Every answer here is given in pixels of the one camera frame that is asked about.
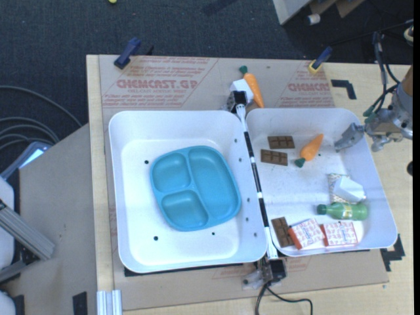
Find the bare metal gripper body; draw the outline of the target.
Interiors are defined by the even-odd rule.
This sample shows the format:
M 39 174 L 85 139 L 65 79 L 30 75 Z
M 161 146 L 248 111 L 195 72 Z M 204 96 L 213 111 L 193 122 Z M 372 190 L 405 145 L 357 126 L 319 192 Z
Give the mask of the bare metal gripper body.
M 413 138 L 413 116 L 406 110 L 380 109 L 365 119 L 365 132 L 371 137 L 401 141 Z

